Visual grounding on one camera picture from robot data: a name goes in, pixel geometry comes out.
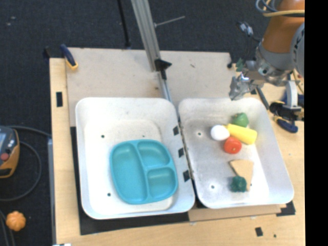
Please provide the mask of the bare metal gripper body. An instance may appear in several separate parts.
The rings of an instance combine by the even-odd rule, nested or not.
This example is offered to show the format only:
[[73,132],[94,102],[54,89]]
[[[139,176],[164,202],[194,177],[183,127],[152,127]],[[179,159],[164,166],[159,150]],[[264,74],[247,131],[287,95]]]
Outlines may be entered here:
[[291,70],[280,70],[266,60],[248,60],[245,62],[243,76],[259,83],[269,83],[274,86],[283,86],[285,78]]

